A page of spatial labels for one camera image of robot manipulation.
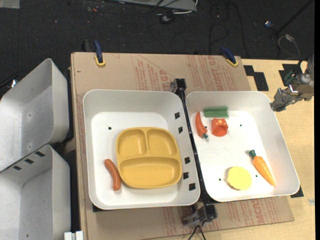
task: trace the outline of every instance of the white tray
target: white tray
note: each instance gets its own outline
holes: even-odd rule
[[[188,206],[196,203],[200,186],[186,117],[180,98],[167,91],[91,90],[83,98],[89,196],[103,210]],[[117,164],[116,139],[128,128],[157,127],[177,141],[182,177],[177,184],[157,189],[134,189],[122,184],[113,191],[105,159]]]
[[[70,228],[69,165],[51,146],[0,173],[1,240],[61,240]]]
[[[199,156],[205,189],[218,202],[267,198],[295,194],[300,182],[275,112],[269,98],[259,91],[199,91],[186,97],[194,142]],[[227,134],[211,134],[211,120],[204,117],[203,109],[228,107]],[[208,129],[208,138],[198,136],[195,128],[196,113]],[[252,164],[248,151],[255,150],[267,162],[276,186],[260,176]],[[231,188],[227,182],[228,169],[240,166],[252,176],[247,190]]]
[[[44,60],[0,101],[0,172],[69,130],[67,80]]]

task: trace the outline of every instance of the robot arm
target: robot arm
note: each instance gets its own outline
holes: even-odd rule
[[[310,101],[315,95],[315,54],[308,59],[304,73],[292,74],[286,89],[278,88],[274,101],[270,103],[271,109],[280,112],[290,104],[298,101]]]

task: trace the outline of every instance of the hole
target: hole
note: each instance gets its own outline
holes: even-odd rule
[[[184,158],[184,163],[185,163],[185,164],[190,163],[190,157],[185,157],[185,158]]]
[[[24,160],[25,162],[27,162],[28,164],[33,164],[34,163],[34,161],[32,161],[32,160],[30,160],[30,159],[26,159],[26,160]]]
[[[45,154],[41,153],[40,151],[35,152],[35,154],[38,155],[41,158],[43,158],[45,156]]]
[[[14,167],[12,167],[13,169],[16,169],[17,171],[20,171],[22,168],[21,167],[19,167],[19,166],[14,166]]]
[[[189,178],[189,172],[184,172],[183,173],[183,179],[188,179]]]
[[[189,191],[196,189],[196,183],[189,184]]]

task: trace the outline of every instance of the wooden table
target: wooden table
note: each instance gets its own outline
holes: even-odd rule
[[[279,70],[282,64],[296,64],[297,61],[287,60],[257,60],[257,59],[243,59],[243,65],[251,65],[255,72],[263,72],[268,84],[269,91],[263,91],[271,101],[278,88],[284,88]],[[71,84],[72,94],[75,98],[77,93],[77,86],[75,85],[76,70],[71,67]],[[307,66],[304,61],[301,65],[302,70]],[[257,87],[252,76],[247,77],[250,88],[256,91]],[[98,88],[103,86],[100,82],[104,81],[96,79]],[[73,112],[75,122],[77,122],[77,109],[79,104],[73,101]],[[273,240],[273,239],[291,239],[291,240],[313,240],[315,239],[315,139],[314,139],[314,99],[311,101],[299,101],[294,105],[290,105],[286,110],[277,112],[276,116],[280,128],[282,130],[284,139],[286,141],[288,150],[291,154],[293,163],[295,165],[300,185],[304,196],[291,198],[288,201],[294,216],[294,221],[267,224],[251,227],[242,227],[228,230],[218,230],[205,232],[207,240]],[[76,125],[75,130],[75,144],[76,149],[81,148],[82,143],[77,137],[79,134],[79,126]],[[84,238],[88,238],[88,221],[86,217],[86,200],[84,192],[84,181],[82,158],[77,157],[78,169],[78,188],[79,188],[79,208],[80,208],[80,224],[84,232]],[[166,240],[186,240],[190,235],[177,235],[171,237],[162,237],[158,239]],[[201,234],[196,234],[192,239],[202,239]]]

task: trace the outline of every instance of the sausage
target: sausage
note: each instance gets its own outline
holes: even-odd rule
[[[104,166],[108,169],[109,173],[112,177],[112,188],[114,191],[118,191],[121,187],[121,178],[117,167],[115,166],[114,162],[110,159],[104,160]]]

